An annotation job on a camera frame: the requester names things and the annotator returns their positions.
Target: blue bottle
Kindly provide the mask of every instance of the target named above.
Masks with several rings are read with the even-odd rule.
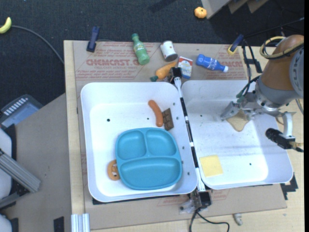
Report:
[[[221,65],[218,60],[203,54],[198,55],[196,64],[212,71],[222,71],[224,73],[228,71],[228,66]]]

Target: orange sausage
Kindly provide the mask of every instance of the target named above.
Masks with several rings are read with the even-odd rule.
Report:
[[[154,112],[156,126],[158,127],[163,126],[163,114],[158,104],[154,100],[150,100],[148,101],[148,105],[151,107],[151,109]]]

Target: orange pumpkin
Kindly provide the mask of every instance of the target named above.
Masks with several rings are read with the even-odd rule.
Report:
[[[197,7],[194,9],[194,15],[197,18],[205,18],[207,16],[207,10],[205,10],[203,7]]]

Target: white cup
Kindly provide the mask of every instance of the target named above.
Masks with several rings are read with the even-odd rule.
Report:
[[[174,61],[178,57],[172,41],[164,41],[161,43],[160,48],[166,62]]]

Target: dark floor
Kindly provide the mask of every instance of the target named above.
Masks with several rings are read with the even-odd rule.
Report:
[[[304,0],[270,0],[250,13],[245,4],[234,14],[227,6],[211,19],[198,20],[201,0],[0,0],[0,24],[43,36],[63,58],[64,40],[89,40],[93,26],[100,39],[131,41],[137,32],[144,42],[231,44],[249,35],[304,17]],[[247,38],[260,46],[271,36],[304,34],[304,20]],[[64,66],[51,48],[34,34],[12,28],[0,34],[0,108],[29,94],[43,105],[65,92]]]

